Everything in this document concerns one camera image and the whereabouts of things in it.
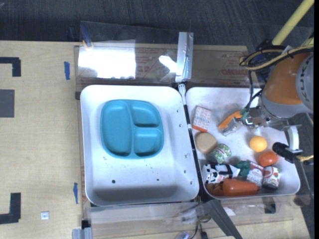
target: blue plate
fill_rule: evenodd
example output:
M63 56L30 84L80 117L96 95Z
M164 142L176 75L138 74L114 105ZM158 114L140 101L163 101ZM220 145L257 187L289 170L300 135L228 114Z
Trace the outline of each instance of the blue plate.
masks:
M117 158L153 157L164 144L160 113L145 101L106 102L101 111L100 131L103 148Z

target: wooden table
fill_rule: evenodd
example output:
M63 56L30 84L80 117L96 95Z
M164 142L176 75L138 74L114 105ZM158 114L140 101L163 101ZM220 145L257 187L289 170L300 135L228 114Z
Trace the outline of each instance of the wooden table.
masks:
M21 193L18 223L0 225L0 238L72 238L81 227L82 182L72 42L1 41L0 57L18 57L21 76L0 64L0 89L14 90L14 117L0 118L0 213L9 213L11 193ZM70 79L64 62L70 65ZM78 188L78 203L73 191ZM41 219L41 212L49 219ZM300 208L288 221L237 226L243 238L310 238ZM220 228L206 230L223 237ZM178 232L136 236L176 238Z

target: tomato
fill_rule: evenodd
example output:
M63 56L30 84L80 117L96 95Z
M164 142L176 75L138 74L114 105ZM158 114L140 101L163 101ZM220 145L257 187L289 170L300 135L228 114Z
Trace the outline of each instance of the tomato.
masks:
M258 157L258 164L263 167L275 164L278 161L278 156L273 151L265 151Z

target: gray square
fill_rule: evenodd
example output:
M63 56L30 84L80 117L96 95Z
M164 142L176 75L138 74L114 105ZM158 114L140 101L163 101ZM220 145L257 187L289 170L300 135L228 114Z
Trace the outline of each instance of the gray square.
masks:
M14 117L14 90L0 90L0 118Z

